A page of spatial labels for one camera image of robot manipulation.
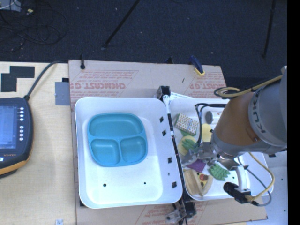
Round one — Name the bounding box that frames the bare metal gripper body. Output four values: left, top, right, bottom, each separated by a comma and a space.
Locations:
198, 142, 220, 161

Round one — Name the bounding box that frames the green leafy toy vegetable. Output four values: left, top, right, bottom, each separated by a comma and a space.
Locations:
182, 138, 199, 152

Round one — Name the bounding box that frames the yellow round toy fruit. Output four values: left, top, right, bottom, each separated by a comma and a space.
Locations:
177, 135, 197, 156

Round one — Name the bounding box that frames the yellow lemon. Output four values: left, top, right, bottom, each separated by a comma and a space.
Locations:
201, 123, 213, 143

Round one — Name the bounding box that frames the green ridged toy leaf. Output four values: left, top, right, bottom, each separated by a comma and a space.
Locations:
208, 163, 231, 181

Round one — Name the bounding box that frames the tan pizza slice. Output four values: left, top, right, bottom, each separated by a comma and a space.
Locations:
183, 168, 214, 197

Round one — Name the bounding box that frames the white patterned small carton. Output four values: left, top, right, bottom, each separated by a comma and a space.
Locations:
174, 112, 200, 136

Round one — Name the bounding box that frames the thin black and white rod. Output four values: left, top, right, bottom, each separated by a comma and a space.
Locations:
163, 94, 189, 203

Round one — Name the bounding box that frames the white plastic tray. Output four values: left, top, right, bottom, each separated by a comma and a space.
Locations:
74, 96, 184, 210
168, 97, 274, 202

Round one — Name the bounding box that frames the blue divided plate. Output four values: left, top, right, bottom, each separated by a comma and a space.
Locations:
87, 112, 148, 167

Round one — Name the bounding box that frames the brown cardboard board red print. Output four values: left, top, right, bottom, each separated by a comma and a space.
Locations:
68, 59, 269, 225

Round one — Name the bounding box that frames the black block with thin wires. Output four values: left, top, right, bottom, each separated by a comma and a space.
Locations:
182, 200, 197, 219
156, 85, 171, 100

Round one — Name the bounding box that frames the black cylinder on white bracket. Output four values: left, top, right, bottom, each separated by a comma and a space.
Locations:
223, 165, 252, 204

